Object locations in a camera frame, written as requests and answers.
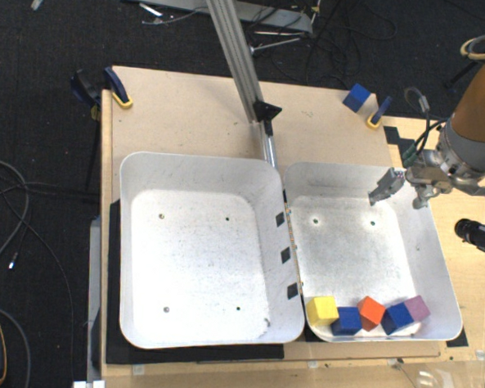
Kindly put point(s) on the orange cube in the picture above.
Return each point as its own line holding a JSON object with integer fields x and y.
{"x": 371, "y": 312}

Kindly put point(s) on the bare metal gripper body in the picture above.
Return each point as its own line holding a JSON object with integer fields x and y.
{"x": 432, "y": 174}

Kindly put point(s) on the white plastic tray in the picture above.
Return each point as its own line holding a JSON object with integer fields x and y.
{"x": 353, "y": 257}
{"x": 197, "y": 260}

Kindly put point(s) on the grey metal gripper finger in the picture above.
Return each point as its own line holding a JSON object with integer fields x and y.
{"x": 421, "y": 198}
{"x": 387, "y": 185}

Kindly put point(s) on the pale wood board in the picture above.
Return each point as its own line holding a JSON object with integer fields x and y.
{"x": 190, "y": 116}

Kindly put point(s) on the yellow cube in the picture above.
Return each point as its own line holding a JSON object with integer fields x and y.
{"x": 321, "y": 310}

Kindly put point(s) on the blue cube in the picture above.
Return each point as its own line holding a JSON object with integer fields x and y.
{"x": 398, "y": 317}
{"x": 356, "y": 97}
{"x": 347, "y": 320}

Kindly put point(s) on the black cylinder on white bracket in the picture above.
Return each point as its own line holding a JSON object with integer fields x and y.
{"x": 473, "y": 234}

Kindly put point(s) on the purple cube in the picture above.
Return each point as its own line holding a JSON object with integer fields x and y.
{"x": 417, "y": 308}

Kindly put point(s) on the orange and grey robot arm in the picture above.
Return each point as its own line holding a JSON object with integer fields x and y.
{"x": 479, "y": 109}

